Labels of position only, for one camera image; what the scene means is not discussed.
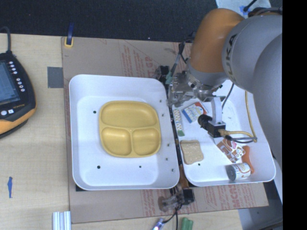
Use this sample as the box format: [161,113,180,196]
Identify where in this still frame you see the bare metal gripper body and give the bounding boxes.
[166,71,226,108]

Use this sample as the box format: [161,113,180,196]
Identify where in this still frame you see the blue and white carton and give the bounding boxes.
[181,101,208,124]

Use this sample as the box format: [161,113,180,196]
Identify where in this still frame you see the narrow colourful printed packet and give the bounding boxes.
[173,108,186,137]

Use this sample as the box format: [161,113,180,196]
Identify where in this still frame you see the thin black and white rod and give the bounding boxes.
[165,80,186,189]

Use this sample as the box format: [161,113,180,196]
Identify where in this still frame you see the yellow divided plate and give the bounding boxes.
[98,100,162,159]

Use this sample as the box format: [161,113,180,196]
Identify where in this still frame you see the tan bread slice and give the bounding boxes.
[179,139,205,166]

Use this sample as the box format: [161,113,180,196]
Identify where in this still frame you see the orange and white packet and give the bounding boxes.
[216,138,246,164]

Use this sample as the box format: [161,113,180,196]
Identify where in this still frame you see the brown cardboard board red print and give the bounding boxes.
[60,36,270,224]

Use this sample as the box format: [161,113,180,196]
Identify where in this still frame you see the white plastic tray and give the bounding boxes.
[171,80,277,187]
[69,74,181,191]

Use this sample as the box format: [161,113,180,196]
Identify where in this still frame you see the white and orange can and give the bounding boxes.
[225,162,252,181]

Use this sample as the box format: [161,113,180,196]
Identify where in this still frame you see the green ribbed object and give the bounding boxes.
[180,217,194,230]

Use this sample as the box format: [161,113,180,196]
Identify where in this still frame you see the black block with thin wires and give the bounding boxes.
[181,188,195,205]
[157,65,170,81]

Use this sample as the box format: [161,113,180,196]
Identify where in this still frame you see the black cylinder on white bracket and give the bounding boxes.
[197,96,227,138]

